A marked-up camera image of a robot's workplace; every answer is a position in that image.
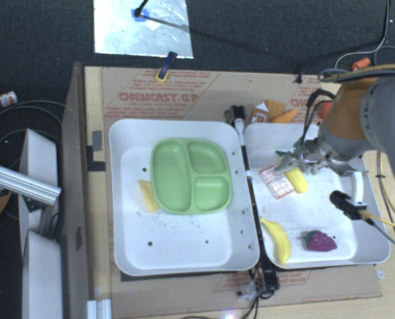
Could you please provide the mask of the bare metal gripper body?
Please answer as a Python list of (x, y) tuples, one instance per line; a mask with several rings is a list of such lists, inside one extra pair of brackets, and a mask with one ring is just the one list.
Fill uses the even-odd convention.
[(339, 176), (355, 171), (350, 161), (358, 156), (358, 140), (345, 138), (299, 139), (301, 161), (312, 165), (311, 169), (327, 167)]

